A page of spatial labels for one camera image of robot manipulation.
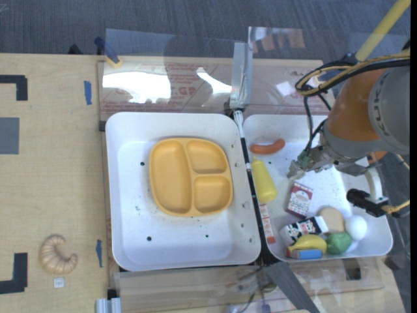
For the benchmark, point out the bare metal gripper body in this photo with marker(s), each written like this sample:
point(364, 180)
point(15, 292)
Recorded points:
point(329, 161)

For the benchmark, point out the orange sausage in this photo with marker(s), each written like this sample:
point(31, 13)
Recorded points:
point(267, 148)

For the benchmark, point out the yellow mustard bottle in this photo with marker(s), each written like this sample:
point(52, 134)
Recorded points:
point(264, 183)

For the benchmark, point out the red and white carton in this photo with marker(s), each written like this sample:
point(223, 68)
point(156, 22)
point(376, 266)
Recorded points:
point(299, 201)

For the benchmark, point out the white plastic tray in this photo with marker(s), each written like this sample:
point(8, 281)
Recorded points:
point(329, 187)
point(182, 240)

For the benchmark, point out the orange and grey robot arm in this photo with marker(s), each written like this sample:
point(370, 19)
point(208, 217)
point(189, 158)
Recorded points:
point(356, 109)

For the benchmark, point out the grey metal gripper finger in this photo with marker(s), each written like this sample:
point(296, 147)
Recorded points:
point(302, 171)
point(292, 171)

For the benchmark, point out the tan croissant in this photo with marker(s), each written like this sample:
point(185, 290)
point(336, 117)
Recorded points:
point(53, 261)

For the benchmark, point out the black and white milk carton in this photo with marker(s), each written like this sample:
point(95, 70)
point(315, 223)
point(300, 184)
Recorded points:
point(301, 230)

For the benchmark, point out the yellow banana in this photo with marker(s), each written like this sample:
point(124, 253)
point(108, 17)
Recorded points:
point(312, 241)

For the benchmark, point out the white egg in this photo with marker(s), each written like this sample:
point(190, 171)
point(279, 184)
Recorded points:
point(356, 227)

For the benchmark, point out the orange and white packet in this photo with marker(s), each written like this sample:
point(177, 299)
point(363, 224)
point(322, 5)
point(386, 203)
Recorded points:
point(267, 225)

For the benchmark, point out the tan bread slice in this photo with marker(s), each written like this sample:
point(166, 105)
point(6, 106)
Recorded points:
point(332, 218)

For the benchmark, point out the yellow divided plate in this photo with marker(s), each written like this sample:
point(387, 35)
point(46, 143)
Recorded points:
point(172, 174)

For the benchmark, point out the black cylinder on white bracket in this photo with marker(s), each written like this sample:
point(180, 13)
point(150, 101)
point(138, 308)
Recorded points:
point(366, 202)

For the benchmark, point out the blue and orange box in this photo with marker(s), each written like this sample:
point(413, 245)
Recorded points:
point(307, 254)

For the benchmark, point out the green lettuce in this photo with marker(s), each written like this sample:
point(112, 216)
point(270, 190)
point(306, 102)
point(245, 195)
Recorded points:
point(339, 243)

